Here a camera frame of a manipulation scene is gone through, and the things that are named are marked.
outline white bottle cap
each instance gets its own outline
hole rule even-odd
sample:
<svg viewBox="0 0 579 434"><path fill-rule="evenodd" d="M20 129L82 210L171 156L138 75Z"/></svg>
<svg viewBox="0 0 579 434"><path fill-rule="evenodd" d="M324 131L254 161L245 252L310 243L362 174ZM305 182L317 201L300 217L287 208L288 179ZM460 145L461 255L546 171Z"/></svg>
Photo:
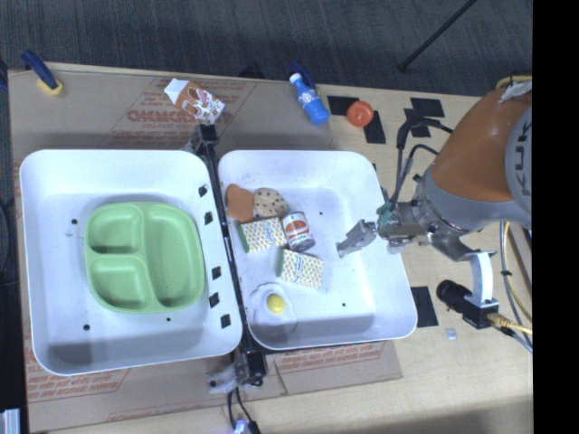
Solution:
<svg viewBox="0 0 579 434"><path fill-rule="evenodd" d="M295 82L297 79L301 79L301 74L299 72L296 72L295 74L292 74L291 77L289 78L289 81L291 83Z"/></svg>

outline black hole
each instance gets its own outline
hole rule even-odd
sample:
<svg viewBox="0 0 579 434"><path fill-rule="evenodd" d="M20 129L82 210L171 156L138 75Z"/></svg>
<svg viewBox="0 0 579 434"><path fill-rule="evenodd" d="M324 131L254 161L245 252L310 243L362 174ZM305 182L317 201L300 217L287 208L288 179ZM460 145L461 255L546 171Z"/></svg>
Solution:
<svg viewBox="0 0 579 434"><path fill-rule="evenodd" d="M229 314L221 317L221 328L226 328L232 323L232 319Z"/></svg>
<svg viewBox="0 0 579 434"><path fill-rule="evenodd" d="M219 304L219 293L215 293L209 297L209 307L213 308Z"/></svg>

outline beige table surface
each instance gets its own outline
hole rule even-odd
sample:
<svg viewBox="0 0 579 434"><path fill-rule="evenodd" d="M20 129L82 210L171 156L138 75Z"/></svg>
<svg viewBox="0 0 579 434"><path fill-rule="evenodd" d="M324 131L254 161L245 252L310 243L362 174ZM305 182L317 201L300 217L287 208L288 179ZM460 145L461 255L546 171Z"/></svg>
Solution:
<svg viewBox="0 0 579 434"><path fill-rule="evenodd" d="M140 71L123 71L127 75ZM284 82L259 80L267 89L286 88ZM375 164L381 185L394 189L396 163L395 135L404 123L404 109L411 109L411 98L439 99L445 117L441 122L455 127L477 98L435 93L377 90L330 85L318 86L321 97L358 97L379 112L386 145L367 144L364 131L333 116L329 122L329 149L356 151ZM432 129L431 138L409 137L406 151L416 143L440 149L447 135ZM412 175L421 173L432 155L416 154ZM400 201L412 197L414 182L408 179ZM464 239L472 248L498 250L498 225L493 224ZM533 421L533 358L517 341L495 329L476 330L460 315L448 311L435 296L437 285L450 278L472 287L468 263L453 263L431 247L411 245L403 252L411 287L428 287L438 326L417 328L409 337L395 341L403 378L342 389L292 395L245 403L258 421L263 434L285 433L528 433ZM503 286L499 255L491 259L495 283L493 296L500 311L514 318ZM508 246L508 266L513 272L517 293L530 309L531 292ZM447 337L454 330L456 339ZM231 432L226 407L184 411L136 420L125 420L62 433L225 433Z"/></svg>

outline yellow cable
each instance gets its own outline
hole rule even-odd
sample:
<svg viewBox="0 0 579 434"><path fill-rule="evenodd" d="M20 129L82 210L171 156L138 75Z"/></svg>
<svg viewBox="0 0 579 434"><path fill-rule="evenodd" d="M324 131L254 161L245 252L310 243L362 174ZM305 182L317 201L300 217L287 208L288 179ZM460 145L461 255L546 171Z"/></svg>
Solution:
<svg viewBox="0 0 579 434"><path fill-rule="evenodd" d="M505 222L504 229L503 229L503 251L505 252L505 270L508 270L507 254L506 254L506 252L507 252L508 226L509 226L509 223ZM510 279L509 275L507 275L507 283L508 283L508 289L509 289L510 293L512 294L513 299L515 299L515 302L517 302L518 307L521 309L521 312L523 312L523 314L527 317L527 320L529 322L533 323L533 317L531 316L531 314L529 314L527 312L527 310L525 309L525 306L523 306L523 303L521 302L517 293L515 292L515 289L513 287L513 282Z"/></svg>
<svg viewBox="0 0 579 434"><path fill-rule="evenodd" d="M508 84L511 84L513 82L527 82L532 79L533 76L530 75L508 76L505 79L501 79L497 82L496 90L504 89L505 87L508 86Z"/></svg>
<svg viewBox="0 0 579 434"><path fill-rule="evenodd" d="M518 323L515 323L512 320L509 320L508 318L506 318L505 316L503 316L501 314L496 314L496 313L488 314L487 318L490 320L490 322L494 326L500 326L501 328L516 329L518 331L522 331L523 333L527 333L528 335L533 334L532 329L527 328L526 326L519 325Z"/></svg>

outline white and red can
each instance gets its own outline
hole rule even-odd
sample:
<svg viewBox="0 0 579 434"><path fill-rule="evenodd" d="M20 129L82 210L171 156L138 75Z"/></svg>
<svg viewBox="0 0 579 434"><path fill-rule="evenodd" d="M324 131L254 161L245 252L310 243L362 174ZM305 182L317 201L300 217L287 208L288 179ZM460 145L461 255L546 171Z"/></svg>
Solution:
<svg viewBox="0 0 579 434"><path fill-rule="evenodd" d="M283 230L288 238L289 248L296 252L308 250L316 241L309 231L308 219L304 212L292 212L281 219Z"/></svg>

